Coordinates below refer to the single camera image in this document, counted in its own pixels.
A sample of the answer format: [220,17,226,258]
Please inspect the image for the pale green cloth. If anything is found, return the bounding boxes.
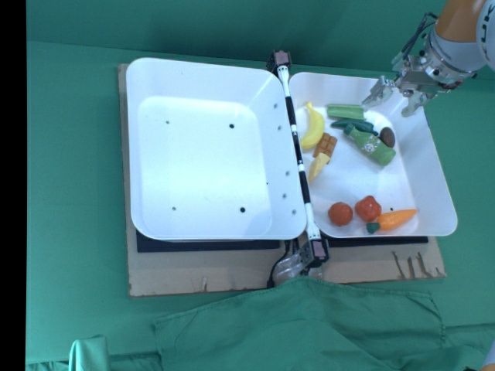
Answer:
[68,334,112,371]

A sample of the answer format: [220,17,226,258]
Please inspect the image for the green bottle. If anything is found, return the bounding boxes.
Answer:
[343,123,398,167]

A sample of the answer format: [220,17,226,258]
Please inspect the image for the brown cardboard board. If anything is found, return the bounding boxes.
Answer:
[117,63,448,299]

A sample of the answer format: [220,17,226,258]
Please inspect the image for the white plastic tray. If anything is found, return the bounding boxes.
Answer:
[287,71,459,240]
[125,56,309,243]

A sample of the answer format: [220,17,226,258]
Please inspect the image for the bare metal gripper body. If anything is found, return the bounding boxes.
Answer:
[391,43,478,98]

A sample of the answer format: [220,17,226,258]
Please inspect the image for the brown egg-shaped toy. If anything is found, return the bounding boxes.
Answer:
[379,126,397,149]

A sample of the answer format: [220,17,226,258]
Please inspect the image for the yellow cheese wedge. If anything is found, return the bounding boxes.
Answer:
[307,152,332,183]

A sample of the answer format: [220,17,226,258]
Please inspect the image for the light green celery stick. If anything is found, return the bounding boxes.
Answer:
[326,104,367,121]

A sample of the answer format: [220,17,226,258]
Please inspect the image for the red bell pepper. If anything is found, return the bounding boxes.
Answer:
[354,195,383,224]

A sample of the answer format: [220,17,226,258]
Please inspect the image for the yellow banana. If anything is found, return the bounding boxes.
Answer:
[299,101,326,151]

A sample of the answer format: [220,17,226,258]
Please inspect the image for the orange carrot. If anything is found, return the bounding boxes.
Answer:
[365,208,419,235]

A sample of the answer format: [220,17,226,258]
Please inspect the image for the orange round tomato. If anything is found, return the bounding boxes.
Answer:
[327,201,354,228]

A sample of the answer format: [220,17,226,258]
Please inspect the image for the dark green cucumber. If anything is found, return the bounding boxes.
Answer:
[329,118,380,136]

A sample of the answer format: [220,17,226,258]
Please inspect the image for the thin black and white rod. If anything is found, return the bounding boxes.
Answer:
[275,65,322,243]

